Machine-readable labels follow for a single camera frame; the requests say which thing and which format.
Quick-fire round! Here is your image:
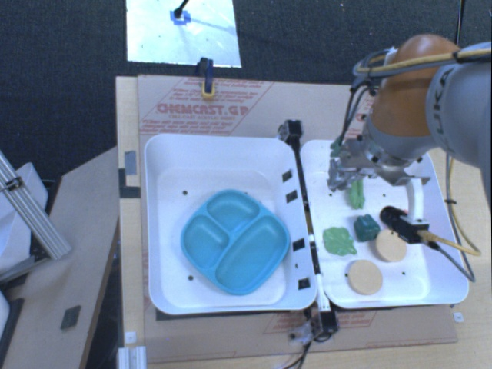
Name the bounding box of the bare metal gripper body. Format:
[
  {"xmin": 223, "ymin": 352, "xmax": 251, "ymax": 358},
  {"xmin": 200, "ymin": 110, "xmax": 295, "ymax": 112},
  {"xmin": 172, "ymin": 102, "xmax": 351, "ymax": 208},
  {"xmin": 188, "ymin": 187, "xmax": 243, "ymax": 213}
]
[{"xmin": 337, "ymin": 136, "xmax": 410, "ymax": 187}]

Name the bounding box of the light green toy pea pod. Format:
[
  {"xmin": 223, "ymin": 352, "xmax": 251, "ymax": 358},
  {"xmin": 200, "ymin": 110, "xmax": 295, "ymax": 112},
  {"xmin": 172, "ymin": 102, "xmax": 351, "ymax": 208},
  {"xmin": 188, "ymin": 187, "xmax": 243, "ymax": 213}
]
[{"xmin": 348, "ymin": 178, "xmax": 366, "ymax": 210}]

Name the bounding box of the thin black and white rod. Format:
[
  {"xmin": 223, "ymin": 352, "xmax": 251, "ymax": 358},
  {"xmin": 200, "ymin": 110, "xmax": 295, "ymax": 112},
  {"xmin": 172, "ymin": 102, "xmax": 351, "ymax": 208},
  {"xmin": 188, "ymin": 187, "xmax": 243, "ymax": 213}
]
[{"xmin": 290, "ymin": 136, "xmax": 331, "ymax": 315}]

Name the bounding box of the dark green cube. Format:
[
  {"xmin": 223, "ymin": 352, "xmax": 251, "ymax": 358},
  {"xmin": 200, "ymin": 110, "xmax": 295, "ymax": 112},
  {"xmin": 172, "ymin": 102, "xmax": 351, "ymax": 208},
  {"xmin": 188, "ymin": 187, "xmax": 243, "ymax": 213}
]
[{"xmin": 353, "ymin": 214, "xmax": 381, "ymax": 243}]

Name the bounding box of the green toy lettuce leaf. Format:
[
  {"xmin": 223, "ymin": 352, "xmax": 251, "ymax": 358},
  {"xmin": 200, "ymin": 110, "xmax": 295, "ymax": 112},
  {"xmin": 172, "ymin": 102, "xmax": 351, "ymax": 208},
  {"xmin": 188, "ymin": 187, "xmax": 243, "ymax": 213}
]
[{"xmin": 322, "ymin": 226, "xmax": 358, "ymax": 257}]

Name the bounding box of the tan round biscuit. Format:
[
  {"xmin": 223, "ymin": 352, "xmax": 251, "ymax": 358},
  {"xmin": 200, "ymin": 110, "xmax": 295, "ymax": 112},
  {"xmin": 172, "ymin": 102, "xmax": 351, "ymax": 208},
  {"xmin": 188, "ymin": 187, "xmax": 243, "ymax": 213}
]
[
  {"xmin": 347, "ymin": 259, "xmax": 384, "ymax": 296},
  {"xmin": 370, "ymin": 229, "xmax": 408, "ymax": 263}
]

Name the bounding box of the white plastic tray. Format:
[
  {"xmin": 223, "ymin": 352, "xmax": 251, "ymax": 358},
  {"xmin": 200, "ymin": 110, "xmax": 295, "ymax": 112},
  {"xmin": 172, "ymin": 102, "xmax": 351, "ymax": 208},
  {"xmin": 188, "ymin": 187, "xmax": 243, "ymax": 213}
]
[
  {"xmin": 299, "ymin": 139, "xmax": 470, "ymax": 310},
  {"xmin": 144, "ymin": 133, "xmax": 319, "ymax": 316}
]

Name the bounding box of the blue divided plate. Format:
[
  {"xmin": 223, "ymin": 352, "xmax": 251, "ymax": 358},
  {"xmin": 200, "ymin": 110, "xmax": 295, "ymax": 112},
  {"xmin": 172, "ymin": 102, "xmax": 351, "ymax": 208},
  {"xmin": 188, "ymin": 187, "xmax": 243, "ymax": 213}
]
[{"xmin": 180, "ymin": 188, "xmax": 291, "ymax": 297}]

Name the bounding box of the brown cardboard board red print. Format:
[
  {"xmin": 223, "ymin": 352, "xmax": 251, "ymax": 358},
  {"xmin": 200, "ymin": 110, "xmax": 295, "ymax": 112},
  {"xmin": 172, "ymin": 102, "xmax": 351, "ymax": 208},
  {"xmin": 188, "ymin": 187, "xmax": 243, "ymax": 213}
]
[{"xmin": 137, "ymin": 74, "xmax": 460, "ymax": 364}]

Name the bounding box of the black block with thin wires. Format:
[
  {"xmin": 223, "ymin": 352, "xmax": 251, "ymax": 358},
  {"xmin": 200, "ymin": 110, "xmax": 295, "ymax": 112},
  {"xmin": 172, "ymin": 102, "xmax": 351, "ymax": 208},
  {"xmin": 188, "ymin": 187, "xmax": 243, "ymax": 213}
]
[
  {"xmin": 278, "ymin": 119, "xmax": 305, "ymax": 143},
  {"xmin": 310, "ymin": 309, "xmax": 340, "ymax": 342}
]

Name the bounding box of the black cylinder on white bracket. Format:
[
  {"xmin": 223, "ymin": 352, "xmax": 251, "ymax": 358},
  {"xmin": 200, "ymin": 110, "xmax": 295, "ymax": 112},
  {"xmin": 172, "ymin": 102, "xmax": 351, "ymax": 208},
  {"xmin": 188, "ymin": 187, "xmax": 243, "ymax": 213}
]
[{"xmin": 379, "ymin": 175, "xmax": 432, "ymax": 245}]

